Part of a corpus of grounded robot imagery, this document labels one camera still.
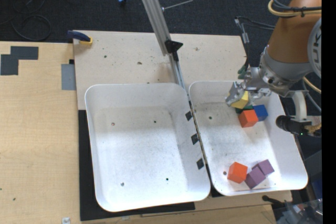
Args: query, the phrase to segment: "black clamp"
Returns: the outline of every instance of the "black clamp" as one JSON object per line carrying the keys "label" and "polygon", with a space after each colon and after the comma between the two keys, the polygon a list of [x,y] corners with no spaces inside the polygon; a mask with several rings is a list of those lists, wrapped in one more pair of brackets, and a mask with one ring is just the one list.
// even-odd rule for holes
{"label": "black clamp", "polygon": [[173,58],[175,61],[178,61],[179,57],[177,55],[177,50],[183,46],[183,43],[172,41],[172,40],[166,40],[164,44],[166,45],[166,49],[168,53],[173,55]]}

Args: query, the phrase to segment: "blue cube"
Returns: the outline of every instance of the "blue cube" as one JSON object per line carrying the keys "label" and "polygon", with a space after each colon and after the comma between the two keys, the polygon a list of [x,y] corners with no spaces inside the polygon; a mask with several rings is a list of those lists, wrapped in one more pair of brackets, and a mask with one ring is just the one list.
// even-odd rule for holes
{"label": "blue cube", "polygon": [[263,104],[254,105],[253,109],[255,110],[255,112],[257,114],[258,121],[263,121],[265,118],[267,118],[268,113],[267,113],[267,110],[266,110],[266,108]]}

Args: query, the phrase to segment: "orange cube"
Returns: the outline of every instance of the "orange cube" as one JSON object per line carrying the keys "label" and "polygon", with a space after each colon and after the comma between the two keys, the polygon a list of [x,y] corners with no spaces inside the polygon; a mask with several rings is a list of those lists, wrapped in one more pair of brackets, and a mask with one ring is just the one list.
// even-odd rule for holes
{"label": "orange cube", "polygon": [[251,127],[259,121],[257,113],[254,109],[243,110],[238,116],[238,119],[242,127]]}
{"label": "orange cube", "polygon": [[240,184],[246,179],[246,175],[247,175],[247,166],[238,162],[234,162],[231,164],[229,168],[227,179]]}

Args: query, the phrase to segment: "blue and yellow clamp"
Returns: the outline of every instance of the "blue and yellow clamp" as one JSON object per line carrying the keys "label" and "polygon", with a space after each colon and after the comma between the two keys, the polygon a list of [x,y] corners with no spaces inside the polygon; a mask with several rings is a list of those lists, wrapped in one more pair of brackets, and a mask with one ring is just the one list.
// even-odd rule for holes
{"label": "blue and yellow clamp", "polygon": [[89,37],[81,32],[68,30],[68,38],[78,39],[80,44],[92,45],[92,37]]}

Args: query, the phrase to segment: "purple block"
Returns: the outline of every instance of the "purple block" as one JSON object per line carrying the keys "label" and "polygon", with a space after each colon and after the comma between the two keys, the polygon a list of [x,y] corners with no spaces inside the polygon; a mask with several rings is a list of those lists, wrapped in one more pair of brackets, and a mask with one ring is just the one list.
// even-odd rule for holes
{"label": "purple block", "polygon": [[255,167],[246,175],[245,183],[246,185],[252,189],[257,186],[259,183],[264,181],[266,176],[262,173],[259,167]]}
{"label": "purple block", "polygon": [[274,172],[274,169],[268,159],[257,163],[255,166],[252,167],[252,169],[254,169],[255,167],[259,167],[265,176]]}
{"label": "purple block", "polygon": [[263,121],[265,118],[267,118],[268,113],[263,104],[254,105],[253,109],[256,112],[259,121]]}

